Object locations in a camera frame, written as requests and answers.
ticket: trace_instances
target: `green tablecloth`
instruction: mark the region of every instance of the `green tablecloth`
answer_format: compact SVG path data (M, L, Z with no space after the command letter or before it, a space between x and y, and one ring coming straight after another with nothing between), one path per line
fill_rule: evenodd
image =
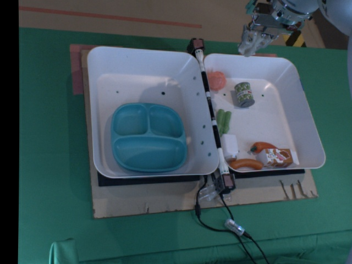
M185 51L188 42L19 29L18 263L49 263L50 256L65 252L62 246L76 251L80 263L250 263L233 235L207 230L193 211L93 219L84 97L73 95L70 44ZM327 159L312 171L319 198L231 210L271 263L344 263L352 247L347 52L281 46L261 52L276 53L297 67ZM206 40L205 53L237 54L237 44ZM202 217L223 228L228 215L213 208ZM253 244L246 245L261 257Z

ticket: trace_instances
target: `can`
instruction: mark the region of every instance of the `can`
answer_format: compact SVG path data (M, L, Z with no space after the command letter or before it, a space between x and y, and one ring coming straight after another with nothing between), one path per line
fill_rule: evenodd
M241 82L235 86L238 104L241 108L248 108L254 104L251 85L248 82Z

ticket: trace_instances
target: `yellow black stripe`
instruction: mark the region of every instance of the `yellow black stripe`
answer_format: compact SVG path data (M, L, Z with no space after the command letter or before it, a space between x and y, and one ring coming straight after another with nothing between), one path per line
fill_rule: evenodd
M282 35L286 46L307 47L300 30L294 31L291 35Z

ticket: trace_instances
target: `white tray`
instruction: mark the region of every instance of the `white tray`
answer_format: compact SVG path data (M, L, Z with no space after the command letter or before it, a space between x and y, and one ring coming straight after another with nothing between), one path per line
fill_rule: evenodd
M109 178L205 175L218 167L219 158L210 113L197 60L183 52L97 47L88 58L93 161ZM255 141L269 141L297 152L299 165L286 169L319 168L325 162L322 148L297 70L282 58L211 54L205 57L208 72L222 71L227 85L211 92L216 112L232 111L229 134L235 134L238 158ZM235 84L251 84L255 104L238 108ZM114 111L126 103L149 102L174 109L181 117L188 147L186 162L177 170L139 173L115 161L110 141Z
M205 175L218 166L210 112L197 60L190 54L131 48L96 47L87 58L93 161L109 178ZM126 103L156 103L181 117L187 158L171 172L141 173L118 165L111 149L114 111Z
M204 64L207 72L221 71L226 86L211 91L215 113L231 111L228 134L236 135L237 158L254 158L249 150L256 141L270 142L280 149L296 152L299 164L281 169L314 169L325 163L322 147L296 67L287 59L210 54ZM255 103L240 108L234 86L249 82ZM238 169L238 172L253 171Z

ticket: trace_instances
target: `toy sausage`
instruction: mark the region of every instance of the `toy sausage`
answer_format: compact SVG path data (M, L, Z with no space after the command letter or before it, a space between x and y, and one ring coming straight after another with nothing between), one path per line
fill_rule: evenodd
M241 158L229 163L230 167L233 169L238 169L241 167L249 167L255 170L261 170L263 168L263 163L251 158Z

